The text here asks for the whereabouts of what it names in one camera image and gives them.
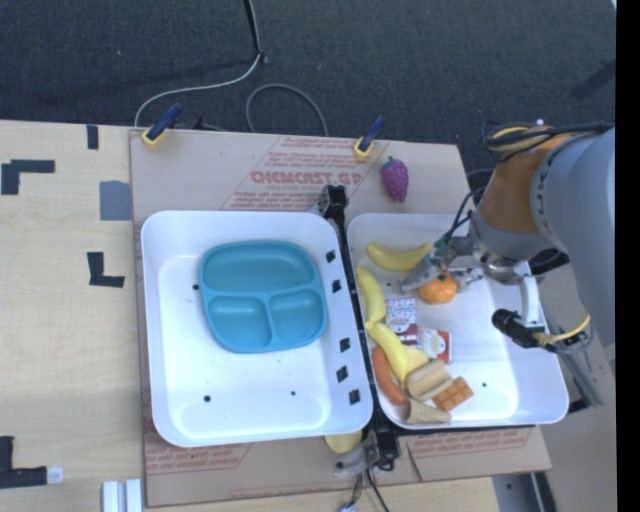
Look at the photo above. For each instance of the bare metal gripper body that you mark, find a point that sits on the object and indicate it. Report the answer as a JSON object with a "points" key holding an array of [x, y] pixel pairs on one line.
{"points": [[462, 252]]}

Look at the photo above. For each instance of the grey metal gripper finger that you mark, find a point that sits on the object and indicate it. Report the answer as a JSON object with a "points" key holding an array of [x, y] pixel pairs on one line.
{"points": [[469, 279], [417, 276]]}

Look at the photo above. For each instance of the orange toy pumpkin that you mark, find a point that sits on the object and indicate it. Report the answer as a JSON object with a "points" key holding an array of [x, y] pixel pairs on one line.
{"points": [[438, 291]]}

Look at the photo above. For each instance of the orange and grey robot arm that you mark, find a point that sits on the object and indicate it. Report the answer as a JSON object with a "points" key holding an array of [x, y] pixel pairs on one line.
{"points": [[575, 200]]}

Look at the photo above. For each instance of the yellow banana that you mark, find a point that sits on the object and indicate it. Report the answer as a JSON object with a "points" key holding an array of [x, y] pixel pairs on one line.
{"points": [[373, 297], [397, 257], [392, 350]]}

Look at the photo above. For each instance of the white carton with colourful print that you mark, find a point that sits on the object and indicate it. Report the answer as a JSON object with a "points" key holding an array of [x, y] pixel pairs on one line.
{"points": [[401, 312]]}

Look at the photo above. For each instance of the thin black rod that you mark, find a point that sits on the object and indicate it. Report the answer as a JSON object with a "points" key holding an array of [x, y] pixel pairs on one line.
{"points": [[351, 280]]}

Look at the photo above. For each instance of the white and red carton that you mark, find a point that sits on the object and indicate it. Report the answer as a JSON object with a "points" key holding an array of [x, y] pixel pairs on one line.
{"points": [[436, 345]]}

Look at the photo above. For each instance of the white plastic tray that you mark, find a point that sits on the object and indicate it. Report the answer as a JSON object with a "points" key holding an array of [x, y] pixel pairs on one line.
{"points": [[492, 370], [250, 395]]}

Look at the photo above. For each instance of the purple grapes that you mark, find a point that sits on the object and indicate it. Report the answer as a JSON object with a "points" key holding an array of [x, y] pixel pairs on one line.
{"points": [[395, 179]]}

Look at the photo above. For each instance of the tan bread bun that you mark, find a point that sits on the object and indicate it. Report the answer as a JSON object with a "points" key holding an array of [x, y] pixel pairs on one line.
{"points": [[426, 378]]}

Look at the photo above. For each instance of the orange sausage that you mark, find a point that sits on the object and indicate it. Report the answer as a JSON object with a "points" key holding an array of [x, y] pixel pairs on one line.
{"points": [[387, 377]]}

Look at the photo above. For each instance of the orange waffle biscuit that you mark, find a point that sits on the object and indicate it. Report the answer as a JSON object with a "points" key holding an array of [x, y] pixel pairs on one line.
{"points": [[453, 394]]}

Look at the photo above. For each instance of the tan ice cream cone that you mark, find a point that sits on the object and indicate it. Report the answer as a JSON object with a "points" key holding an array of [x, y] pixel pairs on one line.
{"points": [[422, 414]]}

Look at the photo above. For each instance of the blue divided plate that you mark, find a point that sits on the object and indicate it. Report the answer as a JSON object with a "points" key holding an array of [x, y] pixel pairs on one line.
{"points": [[260, 295]]}

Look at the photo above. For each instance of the yellow lemon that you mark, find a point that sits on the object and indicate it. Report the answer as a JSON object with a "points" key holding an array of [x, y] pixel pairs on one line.
{"points": [[344, 442]]}

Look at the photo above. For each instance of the brown cardboard board red print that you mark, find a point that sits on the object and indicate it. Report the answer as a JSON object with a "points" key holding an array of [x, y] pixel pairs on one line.
{"points": [[200, 170]]}

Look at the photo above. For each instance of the black cylinder on white bracket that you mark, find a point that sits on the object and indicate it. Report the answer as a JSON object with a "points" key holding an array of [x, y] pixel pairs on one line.
{"points": [[511, 324]]}

